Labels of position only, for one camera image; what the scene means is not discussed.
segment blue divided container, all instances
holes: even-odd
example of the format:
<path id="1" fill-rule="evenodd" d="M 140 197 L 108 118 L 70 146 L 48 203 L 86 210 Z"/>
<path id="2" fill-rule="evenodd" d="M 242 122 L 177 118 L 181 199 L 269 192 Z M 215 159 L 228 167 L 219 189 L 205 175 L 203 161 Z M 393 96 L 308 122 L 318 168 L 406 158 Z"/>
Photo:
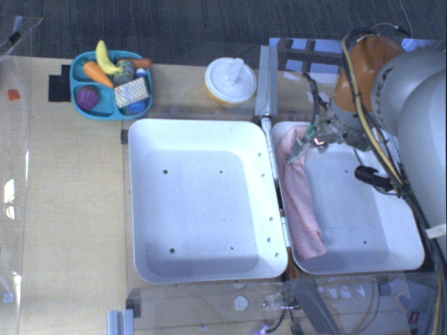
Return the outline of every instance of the blue divided container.
<path id="1" fill-rule="evenodd" d="M 110 50 L 109 57 L 111 61 L 114 61 L 116 58 L 120 57 L 128 57 L 133 59 L 142 58 L 139 54 L 119 50 Z M 85 75 L 84 71 L 82 70 L 82 66 L 80 64 L 80 60 L 84 58 L 96 62 L 95 51 L 80 54 L 73 60 L 70 67 L 71 100 L 73 101 L 76 110 L 80 114 L 90 119 L 120 120 L 120 119 L 140 118 L 143 117 L 149 111 L 149 109 L 152 106 L 152 101 L 154 99 L 153 88 L 152 88 L 152 77 L 149 69 L 146 70 L 147 86 L 149 87 L 149 98 L 143 100 L 143 102 L 145 103 L 144 110 L 136 114 L 126 114 L 126 108 L 124 109 L 118 108 L 115 102 L 115 95 L 113 93 L 112 88 L 106 87 L 101 83 L 92 81 L 89 77 Z M 80 106 L 76 103 L 76 92 L 79 89 L 87 86 L 95 88 L 95 90 L 98 92 L 99 95 L 99 103 L 89 111 L 82 110 Z"/>

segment table surface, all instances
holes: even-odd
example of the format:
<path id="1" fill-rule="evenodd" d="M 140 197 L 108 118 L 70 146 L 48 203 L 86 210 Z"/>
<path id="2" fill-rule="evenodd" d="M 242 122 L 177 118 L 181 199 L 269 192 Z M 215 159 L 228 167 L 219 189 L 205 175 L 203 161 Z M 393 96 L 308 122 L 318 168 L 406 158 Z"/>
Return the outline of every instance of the table surface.
<path id="1" fill-rule="evenodd" d="M 137 334 L 250 334 L 265 317 L 260 299 L 281 292 L 282 285 L 276 281 L 155 286 L 136 275 L 127 206 L 127 149 L 121 140 L 129 123 L 86 119 L 71 103 L 48 102 L 48 76 L 59 75 L 61 65 L 70 62 L 32 61 L 20 334 L 105 334 L 107 312 L 124 310 L 129 293 L 134 291 L 148 306 L 158 307 L 152 318 L 137 320 Z M 154 65 L 151 112 L 157 117 L 194 118 L 197 105 L 189 101 L 198 98 L 200 115 L 227 119 L 229 112 L 206 97 L 204 71 L 203 67 Z M 285 100 L 290 94 L 296 101 L 298 94 L 291 112 L 298 109 L 305 119 L 312 105 L 307 92 L 299 89 L 302 83 L 300 78 L 281 78 L 279 88 Z M 330 87 L 324 92 L 330 95 Z M 253 101 L 231 113 L 237 114 L 237 119 L 247 119 L 250 114 L 246 109 L 253 107 L 250 103 Z M 392 277 L 408 294 L 404 276 Z M 373 291 L 377 287 L 368 283 L 363 288 L 370 288 L 369 296 L 345 301 L 345 307 L 339 307 L 339 302 L 333 305 L 331 312 L 337 324 L 353 329 L 363 321 L 377 298 Z M 234 307 L 239 294 L 249 300 L 246 312 Z M 268 318 L 278 318 L 279 314 L 270 313 Z M 301 319 L 306 334 L 312 332 L 302 311 L 296 311 L 295 317 Z M 378 334 L 380 325 L 387 321 L 400 334 L 409 334 L 406 313 L 392 297 L 382 299 L 380 307 L 377 303 L 374 318 L 370 334 Z M 277 333 L 287 333 L 290 324 L 287 317 Z"/>

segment banana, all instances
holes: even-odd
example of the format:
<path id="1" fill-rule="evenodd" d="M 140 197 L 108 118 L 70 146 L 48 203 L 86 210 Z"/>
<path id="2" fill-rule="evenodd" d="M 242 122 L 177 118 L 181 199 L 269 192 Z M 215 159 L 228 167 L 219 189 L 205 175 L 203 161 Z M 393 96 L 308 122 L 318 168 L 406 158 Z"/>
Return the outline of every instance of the banana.
<path id="1" fill-rule="evenodd" d="M 114 75 L 123 71 L 122 67 L 117 67 L 111 62 L 107 46 L 103 40 L 100 40 L 98 45 L 96 45 L 96 61 L 101 69 L 108 75 Z"/>

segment orange carrot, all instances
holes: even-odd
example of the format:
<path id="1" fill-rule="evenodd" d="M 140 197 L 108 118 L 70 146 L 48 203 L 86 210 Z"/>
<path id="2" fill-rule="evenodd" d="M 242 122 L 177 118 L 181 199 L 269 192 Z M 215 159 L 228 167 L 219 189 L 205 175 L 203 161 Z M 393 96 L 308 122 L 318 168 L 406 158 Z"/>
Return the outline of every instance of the orange carrot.
<path id="1" fill-rule="evenodd" d="M 122 59 L 132 62 L 135 68 L 151 68 L 152 66 L 152 61 L 150 59 L 131 59 L 127 57 L 118 57 L 115 59 L 115 63 Z"/>
<path id="2" fill-rule="evenodd" d="M 107 87 L 113 88 L 113 83 L 109 77 L 104 73 L 102 68 L 93 61 L 81 61 L 82 70 L 93 81 L 104 84 Z"/>

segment pink towel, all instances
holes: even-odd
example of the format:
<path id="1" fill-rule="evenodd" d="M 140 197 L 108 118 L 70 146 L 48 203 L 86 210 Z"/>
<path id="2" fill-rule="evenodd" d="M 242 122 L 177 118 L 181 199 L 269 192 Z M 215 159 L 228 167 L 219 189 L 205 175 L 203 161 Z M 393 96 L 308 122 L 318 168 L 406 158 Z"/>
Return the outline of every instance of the pink towel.
<path id="1" fill-rule="evenodd" d="M 325 253 L 321 241 L 321 229 L 314 216 L 312 195 L 304 170 L 305 157 L 302 156 L 291 164 L 286 163 L 286 155 L 290 153 L 296 138 L 305 135 L 305 126 L 293 127 L 281 138 L 276 152 L 293 250 L 301 260 Z"/>

